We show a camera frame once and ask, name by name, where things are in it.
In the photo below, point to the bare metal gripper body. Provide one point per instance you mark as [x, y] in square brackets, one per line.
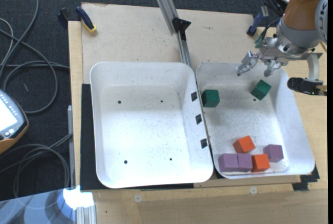
[275, 51]

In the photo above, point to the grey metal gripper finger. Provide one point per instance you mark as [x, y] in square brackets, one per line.
[246, 63]
[272, 67]

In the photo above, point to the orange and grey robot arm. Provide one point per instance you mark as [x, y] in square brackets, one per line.
[301, 9]

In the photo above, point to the green cube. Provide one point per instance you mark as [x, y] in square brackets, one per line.
[210, 98]
[261, 89]

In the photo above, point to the white plastic tray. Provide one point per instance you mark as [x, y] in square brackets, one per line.
[145, 126]
[242, 121]

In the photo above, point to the orange cube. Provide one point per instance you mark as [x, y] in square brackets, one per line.
[244, 144]
[260, 162]

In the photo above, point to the purple cube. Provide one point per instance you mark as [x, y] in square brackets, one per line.
[228, 162]
[273, 152]
[245, 161]

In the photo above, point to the pale wood board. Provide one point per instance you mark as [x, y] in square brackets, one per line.
[130, 35]

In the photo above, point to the black cylinder on white bracket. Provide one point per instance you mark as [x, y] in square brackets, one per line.
[301, 85]

